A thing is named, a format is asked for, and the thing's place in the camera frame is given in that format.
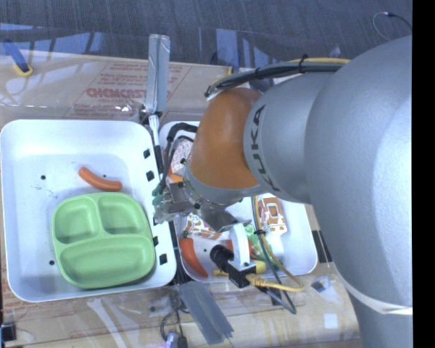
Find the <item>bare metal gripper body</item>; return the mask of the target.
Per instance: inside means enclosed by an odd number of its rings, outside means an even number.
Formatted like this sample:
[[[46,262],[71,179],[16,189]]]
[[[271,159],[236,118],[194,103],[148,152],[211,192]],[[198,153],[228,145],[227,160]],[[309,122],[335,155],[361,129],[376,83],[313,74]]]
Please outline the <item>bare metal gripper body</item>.
[[[216,232],[226,231],[227,227],[239,223],[239,220],[228,211],[228,205],[214,203],[201,197],[187,183],[172,183],[169,192],[172,201],[167,213],[194,213]]]

